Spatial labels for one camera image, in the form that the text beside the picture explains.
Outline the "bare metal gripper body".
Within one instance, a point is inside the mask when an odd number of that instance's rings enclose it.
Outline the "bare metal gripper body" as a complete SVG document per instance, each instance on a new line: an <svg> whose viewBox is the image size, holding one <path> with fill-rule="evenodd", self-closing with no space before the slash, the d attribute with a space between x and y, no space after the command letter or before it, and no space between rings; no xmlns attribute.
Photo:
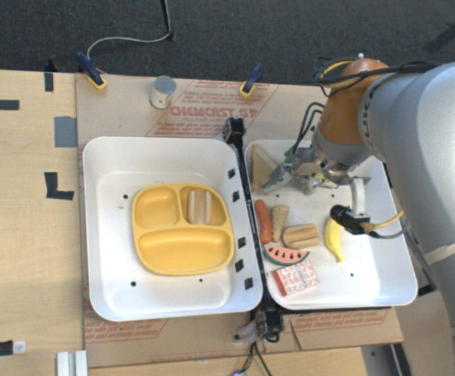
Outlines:
<svg viewBox="0 0 455 376"><path fill-rule="evenodd" d="M313 178L331 186L348 185L352 172L370 157L369 154L353 154L351 157L332 158L318 146L290 148L287 164L290 173L299 178Z"/></svg>

